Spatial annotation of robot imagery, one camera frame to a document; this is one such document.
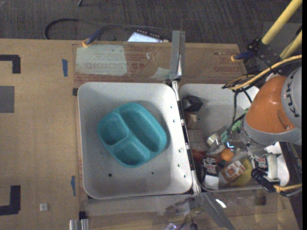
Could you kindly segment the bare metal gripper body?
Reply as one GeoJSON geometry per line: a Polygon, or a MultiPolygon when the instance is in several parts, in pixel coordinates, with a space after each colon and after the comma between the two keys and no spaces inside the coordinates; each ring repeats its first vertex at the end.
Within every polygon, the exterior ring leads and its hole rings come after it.
{"type": "Polygon", "coordinates": [[[242,135],[241,130],[226,130],[222,133],[222,144],[232,150],[247,150],[246,143],[244,143],[240,137],[242,135]]]}

